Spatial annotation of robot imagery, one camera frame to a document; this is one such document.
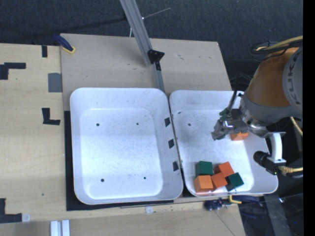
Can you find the green cube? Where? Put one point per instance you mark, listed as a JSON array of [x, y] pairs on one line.
[[235, 179], [204, 167]]

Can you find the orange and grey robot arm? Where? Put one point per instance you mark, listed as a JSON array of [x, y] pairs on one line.
[[268, 85]]

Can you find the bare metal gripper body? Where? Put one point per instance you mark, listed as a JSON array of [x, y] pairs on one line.
[[236, 122]]

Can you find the black cylinder on white bracket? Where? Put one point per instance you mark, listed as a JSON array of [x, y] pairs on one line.
[[275, 144]]

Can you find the white plastic tray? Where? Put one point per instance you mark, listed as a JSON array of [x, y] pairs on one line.
[[199, 141], [123, 146]]

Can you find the pale wood board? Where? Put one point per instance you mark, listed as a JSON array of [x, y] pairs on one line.
[[110, 65]]

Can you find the orange cube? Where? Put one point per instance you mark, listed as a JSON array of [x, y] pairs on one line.
[[219, 180], [240, 136], [225, 168], [203, 183]]

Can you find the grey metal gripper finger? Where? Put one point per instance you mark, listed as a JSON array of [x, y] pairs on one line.
[[224, 133], [215, 133]]

